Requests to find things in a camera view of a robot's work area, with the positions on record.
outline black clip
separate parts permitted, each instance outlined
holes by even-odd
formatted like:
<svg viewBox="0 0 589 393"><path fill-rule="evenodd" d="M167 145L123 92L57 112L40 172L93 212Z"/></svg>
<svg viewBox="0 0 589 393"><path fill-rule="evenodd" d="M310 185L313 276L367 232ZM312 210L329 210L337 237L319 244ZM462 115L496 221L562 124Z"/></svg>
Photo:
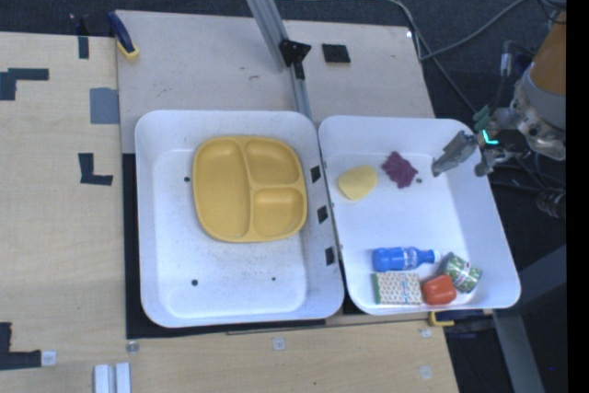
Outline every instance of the black clip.
<svg viewBox="0 0 589 393"><path fill-rule="evenodd" d="M294 74L296 78L305 80L303 60L308 52L311 51L311 46L309 44L298 43L292 40L282 40L278 47L283 55L284 63L286 65L294 65Z"/></svg>

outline green can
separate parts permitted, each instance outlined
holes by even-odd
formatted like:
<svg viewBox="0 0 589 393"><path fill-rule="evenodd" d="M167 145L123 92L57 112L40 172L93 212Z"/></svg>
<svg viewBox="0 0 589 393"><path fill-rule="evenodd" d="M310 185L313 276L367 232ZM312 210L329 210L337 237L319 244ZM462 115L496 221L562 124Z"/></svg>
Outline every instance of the green can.
<svg viewBox="0 0 589 393"><path fill-rule="evenodd" d="M477 286L482 270L473 267L467 260L450 252L440 264L440 273L449 275L452 279L452 285L458 291L469 294Z"/></svg>

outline blue bottle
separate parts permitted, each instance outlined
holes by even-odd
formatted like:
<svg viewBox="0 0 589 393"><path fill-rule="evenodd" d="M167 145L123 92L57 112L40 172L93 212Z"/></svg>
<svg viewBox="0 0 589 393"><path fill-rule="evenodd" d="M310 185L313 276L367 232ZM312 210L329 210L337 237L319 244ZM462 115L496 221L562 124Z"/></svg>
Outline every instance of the blue bottle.
<svg viewBox="0 0 589 393"><path fill-rule="evenodd" d="M376 272L410 271L424 262L435 263L441 258L435 249L419 250L406 248L379 248L372 251L372 266Z"/></svg>

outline yellow plate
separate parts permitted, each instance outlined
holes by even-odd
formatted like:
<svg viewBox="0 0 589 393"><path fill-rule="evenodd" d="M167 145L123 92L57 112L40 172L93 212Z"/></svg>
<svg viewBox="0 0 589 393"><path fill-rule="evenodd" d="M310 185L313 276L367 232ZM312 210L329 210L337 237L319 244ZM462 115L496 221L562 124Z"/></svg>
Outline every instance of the yellow plate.
<svg viewBox="0 0 589 393"><path fill-rule="evenodd" d="M262 136L220 136L199 146L192 191L204 231L229 242L273 241L306 220L306 186L298 155Z"/></svg>

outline plastic food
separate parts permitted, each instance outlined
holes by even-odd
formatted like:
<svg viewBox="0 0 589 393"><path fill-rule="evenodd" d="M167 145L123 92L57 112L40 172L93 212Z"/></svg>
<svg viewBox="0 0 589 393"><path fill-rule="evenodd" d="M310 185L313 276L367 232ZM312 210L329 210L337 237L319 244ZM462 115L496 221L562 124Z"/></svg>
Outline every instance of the plastic food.
<svg viewBox="0 0 589 393"><path fill-rule="evenodd" d="M445 273L422 283L423 300L428 305L447 305L456 298L452 278Z"/></svg>
<svg viewBox="0 0 589 393"><path fill-rule="evenodd" d="M306 220L303 169L288 144L262 136L219 136L194 154L192 184L202 229L226 242L272 241Z"/></svg>
<svg viewBox="0 0 589 393"><path fill-rule="evenodd" d="M346 170L338 177L338 187L350 200L360 200L370 193L378 182L372 166L358 166Z"/></svg>
<svg viewBox="0 0 589 393"><path fill-rule="evenodd" d="M375 272L372 283L379 305L420 305L423 301L417 273Z"/></svg>
<svg viewBox="0 0 589 393"><path fill-rule="evenodd" d="M473 267L467 260L450 252L442 260L438 273L449 275L452 279L452 284L457 290L469 294L475 289L477 283L479 283L482 270Z"/></svg>
<svg viewBox="0 0 589 393"><path fill-rule="evenodd" d="M435 249L378 248L372 251L372 267L376 272L410 271L424 262L436 263L440 258L440 252Z"/></svg>
<svg viewBox="0 0 589 393"><path fill-rule="evenodd" d="M401 157L397 151L388 155L387 160L381 168L387 173L391 180L397 182L397 187L403 189L409 187L417 174L417 169L407 159Z"/></svg>

